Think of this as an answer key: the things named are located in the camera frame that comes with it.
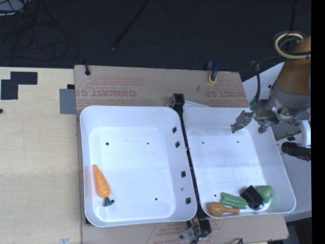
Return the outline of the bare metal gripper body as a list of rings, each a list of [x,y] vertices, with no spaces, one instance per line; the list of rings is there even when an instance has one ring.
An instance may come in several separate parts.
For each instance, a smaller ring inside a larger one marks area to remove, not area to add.
[[[252,100],[252,117],[260,124],[267,122],[277,124],[281,121],[293,124],[295,122],[295,113],[278,100]]]

